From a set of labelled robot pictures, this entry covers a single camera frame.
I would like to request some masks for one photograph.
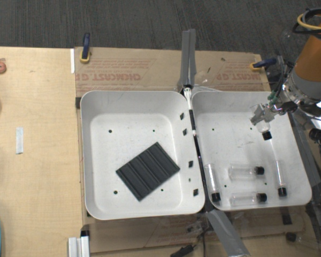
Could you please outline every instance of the clear plastic tube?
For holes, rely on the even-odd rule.
[[[270,124],[268,122],[260,121],[256,124],[256,127],[259,132],[264,133],[270,130]]]
[[[264,168],[251,164],[231,164],[228,175],[231,180],[254,180],[264,175]]]
[[[276,185],[278,195],[280,197],[287,196],[287,188],[286,183],[284,182],[284,174],[283,174],[283,163],[281,161],[276,161]]]
[[[203,168],[210,198],[213,202],[219,202],[221,200],[220,189],[215,175],[214,164],[207,164]]]
[[[265,193],[241,192],[233,193],[230,197],[231,206],[252,206],[266,202],[268,197]]]
[[[307,236],[303,233],[287,232],[285,237],[289,243],[300,244],[302,246],[310,247],[313,250],[321,251],[321,243],[316,240],[316,237]]]

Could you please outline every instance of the wooden board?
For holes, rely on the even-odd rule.
[[[0,47],[0,58],[2,257],[66,256],[82,227],[70,51]],[[19,155],[16,127],[24,128]]]

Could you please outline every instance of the black rubber mat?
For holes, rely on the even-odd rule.
[[[161,145],[155,143],[118,169],[117,174],[141,201],[179,170]]]

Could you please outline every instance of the blue clamp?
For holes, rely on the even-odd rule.
[[[250,68],[252,70],[259,70],[261,67],[268,67],[271,65],[275,65],[277,63],[276,58],[265,59],[257,63],[251,63]]]
[[[83,51],[80,54],[80,61],[82,63],[88,63],[90,52],[89,52],[89,40],[90,40],[90,33],[85,33],[83,36]]]

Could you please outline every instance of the wooden table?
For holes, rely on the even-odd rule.
[[[0,220],[2,257],[66,256],[82,227],[75,78],[69,49],[0,47]],[[16,128],[24,152],[16,154]],[[306,218],[306,231],[312,226]],[[252,256],[320,256],[284,235],[245,238]],[[179,246],[95,254],[169,256]],[[219,242],[208,256],[226,256]],[[202,245],[189,256],[202,256]]]

